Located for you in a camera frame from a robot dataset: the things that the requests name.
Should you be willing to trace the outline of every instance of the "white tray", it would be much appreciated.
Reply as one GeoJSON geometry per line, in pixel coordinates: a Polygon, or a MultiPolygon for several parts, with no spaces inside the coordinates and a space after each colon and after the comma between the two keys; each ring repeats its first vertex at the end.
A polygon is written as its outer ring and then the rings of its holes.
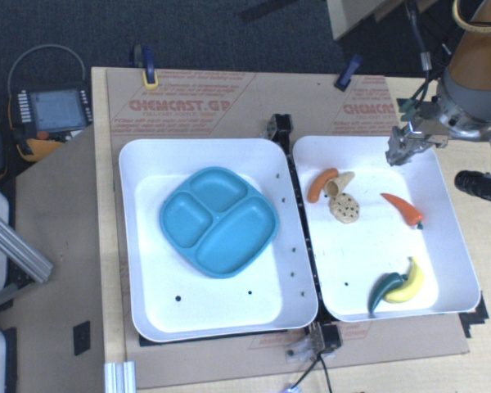
{"type": "Polygon", "coordinates": [[[136,329],[156,342],[309,325],[318,311],[313,274],[286,157],[260,138],[147,139],[119,155],[136,329]],[[219,166],[240,175],[277,211],[277,235],[232,278],[195,269],[166,240],[159,213],[195,172],[219,166]]]}
{"type": "Polygon", "coordinates": [[[308,136],[295,143],[304,198],[325,169],[355,173],[344,192],[360,205],[358,221],[337,221],[325,197],[304,201],[324,305],[347,322],[474,309],[480,289],[434,152],[392,168],[385,159],[387,140],[308,136]],[[381,192],[411,202],[424,215],[424,229],[408,227],[381,192]],[[402,304],[382,301],[370,315],[372,288],[383,274],[407,273],[409,256],[417,257],[425,273],[421,291],[402,304]]]}

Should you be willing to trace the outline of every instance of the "chili pepper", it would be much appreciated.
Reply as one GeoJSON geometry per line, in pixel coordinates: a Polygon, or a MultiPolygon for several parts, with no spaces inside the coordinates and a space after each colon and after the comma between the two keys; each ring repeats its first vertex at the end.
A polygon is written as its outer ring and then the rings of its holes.
{"type": "Polygon", "coordinates": [[[390,273],[385,276],[378,284],[376,284],[375,288],[371,293],[371,297],[369,298],[369,313],[373,313],[375,308],[378,306],[378,303],[384,298],[385,294],[389,291],[394,290],[395,288],[401,287],[403,284],[402,275],[398,272],[390,273]]]}
{"type": "Polygon", "coordinates": [[[381,195],[398,211],[402,214],[403,219],[411,227],[417,226],[420,230],[423,229],[422,220],[424,219],[422,213],[417,210],[414,206],[409,204],[409,202],[403,200],[402,198],[391,195],[390,193],[381,193],[381,195]]]}
{"type": "Polygon", "coordinates": [[[316,179],[313,180],[313,183],[311,183],[311,187],[309,188],[308,192],[308,201],[309,202],[316,202],[318,201],[318,198],[320,197],[320,192],[324,188],[324,185],[329,179],[336,178],[338,176],[338,169],[335,168],[330,168],[326,169],[323,172],[321,172],[316,179]]]}

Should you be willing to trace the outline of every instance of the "yellow cable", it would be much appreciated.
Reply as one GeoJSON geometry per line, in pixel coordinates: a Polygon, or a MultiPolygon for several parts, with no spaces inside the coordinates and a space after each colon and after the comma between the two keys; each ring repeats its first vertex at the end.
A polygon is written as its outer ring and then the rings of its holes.
{"type": "Polygon", "coordinates": [[[462,19],[460,13],[458,13],[458,0],[453,1],[453,19],[457,22],[458,26],[469,32],[476,32],[477,34],[491,34],[491,26],[478,26],[473,25],[462,19]]]}

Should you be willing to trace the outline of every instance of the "blue connector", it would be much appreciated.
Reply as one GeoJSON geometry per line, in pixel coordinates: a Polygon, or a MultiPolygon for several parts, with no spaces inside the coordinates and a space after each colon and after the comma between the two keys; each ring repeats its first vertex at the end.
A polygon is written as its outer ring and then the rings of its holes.
{"type": "Polygon", "coordinates": [[[336,80],[335,87],[340,89],[342,92],[345,92],[345,89],[347,89],[349,83],[351,83],[351,76],[354,74],[360,64],[362,64],[362,57],[358,54],[354,54],[351,57],[351,61],[349,62],[348,66],[336,80]]]}

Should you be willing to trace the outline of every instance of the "carrot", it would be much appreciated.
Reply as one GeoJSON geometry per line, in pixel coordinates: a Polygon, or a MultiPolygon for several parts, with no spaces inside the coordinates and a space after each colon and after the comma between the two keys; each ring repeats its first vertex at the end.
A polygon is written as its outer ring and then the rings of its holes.
{"type": "Polygon", "coordinates": [[[312,203],[318,201],[318,198],[320,197],[320,192],[324,188],[326,182],[329,179],[333,179],[336,177],[338,177],[338,169],[330,168],[321,172],[317,176],[317,178],[313,180],[313,183],[311,183],[311,187],[309,188],[308,192],[308,201],[312,203]]]}
{"type": "Polygon", "coordinates": [[[409,202],[403,200],[402,198],[391,195],[390,193],[381,193],[381,195],[394,206],[403,216],[406,223],[410,226],[417,226],[417,228],[422,229],[422,220],[424,219],[422,213],[417,210],[414,206],[409,204],[409,202]]]}

